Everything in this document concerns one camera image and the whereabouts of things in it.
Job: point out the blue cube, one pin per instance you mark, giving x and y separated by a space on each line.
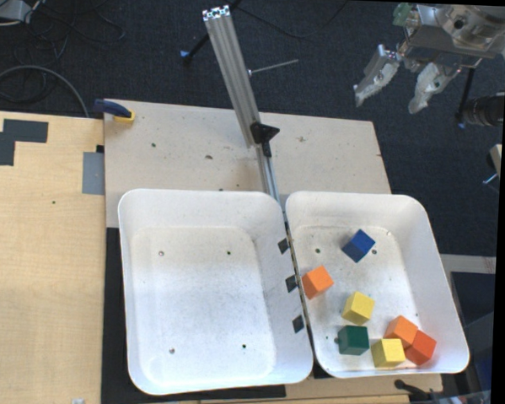
357 246

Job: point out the white plastic tray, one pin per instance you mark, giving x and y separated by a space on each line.
396 272
201 300

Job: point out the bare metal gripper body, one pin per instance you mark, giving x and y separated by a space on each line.
447 38

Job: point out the green cube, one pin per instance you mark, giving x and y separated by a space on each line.
353 340

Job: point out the pale flat board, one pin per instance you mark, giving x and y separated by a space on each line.
187 151

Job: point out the red cube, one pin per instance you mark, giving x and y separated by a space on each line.
422 348

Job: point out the black cylinder on white bracket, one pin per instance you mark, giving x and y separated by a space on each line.
487 110

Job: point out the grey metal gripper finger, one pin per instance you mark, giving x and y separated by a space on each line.
378 76
428 85

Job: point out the yellow cube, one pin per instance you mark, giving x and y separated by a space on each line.
388 352
358 308

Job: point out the orange cube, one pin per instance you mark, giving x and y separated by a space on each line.
401 328
317 282

